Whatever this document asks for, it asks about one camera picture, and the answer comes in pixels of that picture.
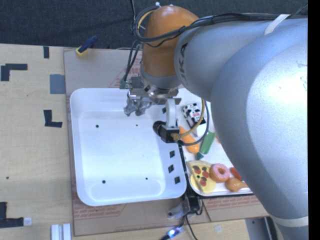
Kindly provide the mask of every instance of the yellow cable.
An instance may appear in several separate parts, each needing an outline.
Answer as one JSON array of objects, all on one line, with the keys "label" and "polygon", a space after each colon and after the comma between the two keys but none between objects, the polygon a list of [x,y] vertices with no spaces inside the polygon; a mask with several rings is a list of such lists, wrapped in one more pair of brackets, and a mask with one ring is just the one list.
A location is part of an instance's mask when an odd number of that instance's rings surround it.
[{"label": "yellow cable", "polygon": [[201,124],[202,119],[204,118],[205,108],[206,108],[205,100],[203,98],[201,99],[201,104],[202,104],[202,110],[201,110],[201,115],[200,115],[198,122],[196,122],[196,124],[190,130],[186,131],[183,134],[172,133],[171,137],[173,138],[174,141],[178,141],[178,140],[182,139],[183,137],[189,135]]}]

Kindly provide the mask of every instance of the wooden table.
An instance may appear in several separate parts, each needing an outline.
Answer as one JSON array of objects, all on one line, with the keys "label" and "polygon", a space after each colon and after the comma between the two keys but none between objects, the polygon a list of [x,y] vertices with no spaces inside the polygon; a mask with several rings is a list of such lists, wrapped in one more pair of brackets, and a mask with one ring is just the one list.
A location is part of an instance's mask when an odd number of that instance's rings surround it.
[{"label": "wooden table", "polygon": [[[65,94],[51,94],[50,75],[64,75],[64,48],[0,44],[0,65],[27,64],[0,81],[0,202],[7,218],[31,218],[32,225],[0,228],[0,239],[49,240],[54,224],[73,224]],[[62,127],[46,127],[44,110]],[[220,225],[222,231],[216,230]],[[194,239],[188,226],[177,240]],[[192,225],[199,240],[249,240],[244,219]],[[159,240],[170,228],[144,229],[75,240]]]}]

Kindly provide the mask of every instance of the cardboard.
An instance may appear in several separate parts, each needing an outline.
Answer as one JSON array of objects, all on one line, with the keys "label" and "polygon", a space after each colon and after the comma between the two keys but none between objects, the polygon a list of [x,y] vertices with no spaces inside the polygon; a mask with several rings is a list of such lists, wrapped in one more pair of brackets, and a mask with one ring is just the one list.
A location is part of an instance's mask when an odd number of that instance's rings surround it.
[{"label": "cardboard", "polygon": [[[176,226],[179,219],[168,218],[167,211],[180,203],[180,198],[92,207],[81,202],[76,191],[72,143],[70,96],[79,88],[119,88],[127,69],[129,50],[89,49],[83,56],[75,48],[64,49],[65,89],[69,155],[72,184],[73,225],[75,236],[132,231]],[[128,79],[137,76],[141,52]],[[267,216],[254,195],[204,199],[205,212],[192,216],[190,223],[208,223]]]}]

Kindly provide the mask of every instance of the toy food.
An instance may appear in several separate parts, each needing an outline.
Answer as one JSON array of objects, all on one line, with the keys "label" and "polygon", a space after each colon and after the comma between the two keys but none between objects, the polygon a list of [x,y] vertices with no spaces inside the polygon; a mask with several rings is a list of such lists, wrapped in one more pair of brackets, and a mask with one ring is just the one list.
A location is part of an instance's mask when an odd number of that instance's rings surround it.
[{"label": "toy food", "polygon": [[210,178],[217,183],[226,182],[230,177],[230,170],[224,164],[215,163],[210,167]]},{"label": "toy food", "polygon": [[248,185],[245,182],[243,182],[243,181],[241,181],[241,180],[239,180],[239,179],[237,179],[235,177],[230,177],[225,182],[225,186],[226,186],[226,188],[228,190],[233,191],[233,192],[239,191],[242,188],[247,188],[248,187]]},{"label": "toy food", "polygon": [[239,172],[237,171],[236,168],[231,167],[231,168],[230,168],[230,172],[231,172],[232,175],[233,175],[234,177],[236,177],[239,181],[242,181],[242,177],[240,176],[240,174],[239,174]]},{"label": "toy food", "polygon": [[191,172],[190,183],[203,193],[213,192],[217,183],[210,178],[211,163],[206,161],[188,161],[188,168]]},{"label": "toy food", "polygon": [[[180,134],[184,134],[186,132],[186,130],[183,127],[180,126],[179,128],[180,128]],[[187,136],[184,136],[182,140],[184,143],[194,143],[196,141],[190,134]],[[185,147],[190,153],[193,153],[193,154],[198,153],[200,150],[199,144],[194,144],[194,145],[185,146]]]}]

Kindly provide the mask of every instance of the empty white tray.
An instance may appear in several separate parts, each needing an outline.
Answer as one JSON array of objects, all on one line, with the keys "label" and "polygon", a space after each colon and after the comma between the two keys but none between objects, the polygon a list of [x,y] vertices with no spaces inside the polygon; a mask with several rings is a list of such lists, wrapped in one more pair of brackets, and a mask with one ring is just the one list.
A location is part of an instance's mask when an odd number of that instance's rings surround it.
[{"label": "empty white tray", "polygon": [[70,98],[76,190],[89,206],[178,198],[187,182],[177,144],[153,131],[164,106],[124,114],[127,90],[82,88]]}]

